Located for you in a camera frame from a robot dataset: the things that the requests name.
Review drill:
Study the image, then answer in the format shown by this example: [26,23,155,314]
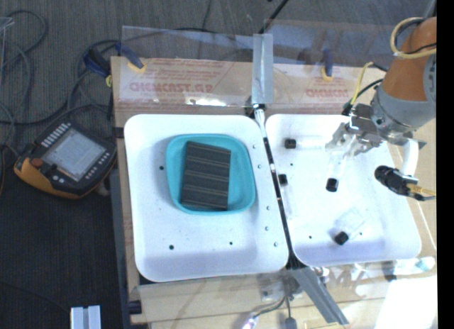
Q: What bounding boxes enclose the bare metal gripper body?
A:
[344,103,428,150]

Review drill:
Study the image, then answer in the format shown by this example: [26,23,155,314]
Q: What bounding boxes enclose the clear plastic bottle black cap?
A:
[325,150,348,193]
[333,206,370,246]
[277,174,296,216]
[284,135,326,150]

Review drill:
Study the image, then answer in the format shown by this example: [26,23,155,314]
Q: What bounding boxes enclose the white plastic tray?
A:
[265,112,423,269]
[123,113,290,284]

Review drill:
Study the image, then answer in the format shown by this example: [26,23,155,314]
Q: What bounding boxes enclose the thin black and white rod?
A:
[253,106,296,269]

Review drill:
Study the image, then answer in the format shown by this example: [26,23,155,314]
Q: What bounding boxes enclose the blue plate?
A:
[165,133,258,216]

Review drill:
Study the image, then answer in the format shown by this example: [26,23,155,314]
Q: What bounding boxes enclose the dark grey striped flat block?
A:
[178,140,233,212]

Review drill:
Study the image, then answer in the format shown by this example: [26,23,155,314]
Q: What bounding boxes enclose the brown cardboard board red print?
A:
[109,55,438,325]

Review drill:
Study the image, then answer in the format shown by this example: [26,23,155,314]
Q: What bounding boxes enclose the black cylinder on white bracket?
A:
[374,139,427,201]

